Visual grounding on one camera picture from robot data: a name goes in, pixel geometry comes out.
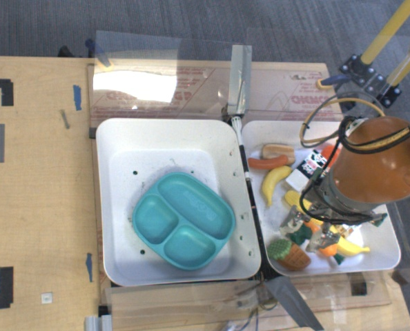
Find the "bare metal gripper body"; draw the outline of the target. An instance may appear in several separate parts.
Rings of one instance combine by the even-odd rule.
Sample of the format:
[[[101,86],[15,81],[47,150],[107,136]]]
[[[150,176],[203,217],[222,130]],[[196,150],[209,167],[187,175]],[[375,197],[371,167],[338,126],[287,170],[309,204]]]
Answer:
[[[330,217],[331,211],[325,212],[318,210],[312,210],[312,203],[308,200],[298,201],[298,211],[302,215],[303,225],[306,226],[314,234],[322,229],[322,226],[329,225],[342,225],[344,221],[341,221],[338,217]]]

